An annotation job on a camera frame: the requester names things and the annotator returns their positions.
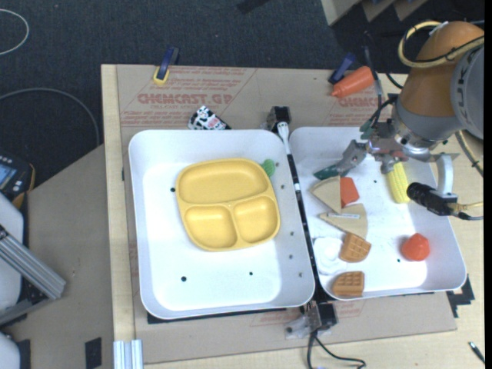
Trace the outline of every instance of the wooden table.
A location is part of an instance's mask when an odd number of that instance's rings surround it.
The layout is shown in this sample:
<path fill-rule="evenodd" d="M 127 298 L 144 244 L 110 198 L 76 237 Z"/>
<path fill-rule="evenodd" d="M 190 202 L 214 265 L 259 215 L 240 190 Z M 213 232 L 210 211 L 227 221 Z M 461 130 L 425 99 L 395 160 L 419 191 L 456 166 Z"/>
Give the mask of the wooden table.
<path fill-rule="evenodd" d="M 116 65 L 101 67 L 105 160 L 108 190 L 109 244 L 111 252 L 111 293 L 113 326 L 116 341 L 135 339 L 135 319 L 131 292 L 130 262 L 128 253 L 125 188 L 121 180 L 123 160 L 121 153 L 121 125 L 118 105 L 118 76 Z M 389 84 L 383 81 L 388 90 Z M 483 161 L 483 142 L 468 138 L 476 154 Z M 446 145 L 446 152 L 460 152 L 454 138 Z M 462 155 L 454 161 L 454 192 L 460 203 L 482 201 L 484 183 L 480 175 L 470 168 Z M 331 350 L 343 357 L 359 357 L 368 367 L 455 367 L 479 368 L 481 361 L 474 355 L 469 341 L 484 353 L 484 225 L 482 221 L 451 220 L 470 276 L 474 301 L 458 308 L 457 330 L 439 334 L 422 334 L 409 337 L 385 338 L 356 343 L 337 344 Z M 340 361 L 328 357 L 319 347 L 314 349 L 314 366 L 343 367 Z M 145 365 L 149 368 L 303 368 L 306 367 L 306 348 L 289 348 L 254 354 L 236 354 L 198 360 Z"/>

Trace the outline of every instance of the yellow plate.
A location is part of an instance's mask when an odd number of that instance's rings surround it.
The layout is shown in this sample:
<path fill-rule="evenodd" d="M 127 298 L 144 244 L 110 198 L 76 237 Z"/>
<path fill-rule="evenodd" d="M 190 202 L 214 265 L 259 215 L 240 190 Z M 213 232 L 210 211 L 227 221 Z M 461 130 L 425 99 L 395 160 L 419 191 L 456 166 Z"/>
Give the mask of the yellow plate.
<path fill-rule="evenodd" d="M 258 163 L 246 158 L 189 165 L 178 176 L 176 195 L 188 236 L 205 250 L 264 243 L 280 227 L 270 179 Z"/>

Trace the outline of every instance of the orange toy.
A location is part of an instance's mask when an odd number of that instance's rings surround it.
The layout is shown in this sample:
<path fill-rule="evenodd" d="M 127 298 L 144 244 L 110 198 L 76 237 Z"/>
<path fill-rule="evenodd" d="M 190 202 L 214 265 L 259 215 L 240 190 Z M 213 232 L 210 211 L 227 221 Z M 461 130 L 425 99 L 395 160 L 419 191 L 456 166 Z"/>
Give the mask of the orange toy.
<path fill-rule="evenodd" d="M 354 180 L 347 176 L 340 178 L 340 200 L 341 207 L 345 208 L 351 202 L 359 199 L 359 192 L 355 187 Z"/>
<path fill-rule="evenodd" d="M 409 237 L 401 246 L 401 253 L 408 260 L 425 260 L 430 252 L 429 240 L 418 232 Z"/>
<path fill-rule="evenodd" d="M 366 65 L 351 72 L 341 81 L 333 85 L 331 95 L 334 97 L 345 97 L 357 93 L 374 83 L 372 71 Z"/>

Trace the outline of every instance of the beige triangle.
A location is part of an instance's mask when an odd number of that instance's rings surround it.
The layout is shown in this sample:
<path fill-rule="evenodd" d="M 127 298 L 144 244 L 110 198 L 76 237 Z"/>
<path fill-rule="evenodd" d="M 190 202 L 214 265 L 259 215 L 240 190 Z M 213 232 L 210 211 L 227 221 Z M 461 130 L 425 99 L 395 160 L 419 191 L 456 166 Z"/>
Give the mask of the beige triangle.
<path fill-rule="evenodd" d="M 357 215 L 358 218 L 350 217 L 350 215 Z M 341 214 L 320 214 L 320 218 L 334 227 L 356 234 L 361 238 L 367 237 L 367 214 L 362 204 L 355 204 L 347 206 L 341 210 Z"/>
<path fill-rule="evenodd" d="M 310 192 L 336 213 L 341 213 L 340 175 L 319 181 Z"/>

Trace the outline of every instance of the black floor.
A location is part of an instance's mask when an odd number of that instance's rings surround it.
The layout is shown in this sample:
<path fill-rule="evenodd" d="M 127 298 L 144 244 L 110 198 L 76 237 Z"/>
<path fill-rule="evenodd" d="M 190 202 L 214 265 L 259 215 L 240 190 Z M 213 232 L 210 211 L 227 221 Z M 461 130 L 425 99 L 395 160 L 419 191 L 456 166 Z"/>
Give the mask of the black floor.
<path fill-rule="evenodd" d="M 392 7 L 371 23 L 354 6 L 329 27 L 321 0 L 0 0 L 0 148 L 31 162 L 37 185 L 96 146 L 102 135 L 101 64 L 336 68 L 347 52 L 365 64 L 364 32 L 380 72 L 407 72 L 403 32 L 426 19 L 484 19 L 485 0 L 430 0 L 399 21 Z M 53 91 L 14 91 L 32 88 Z"/>

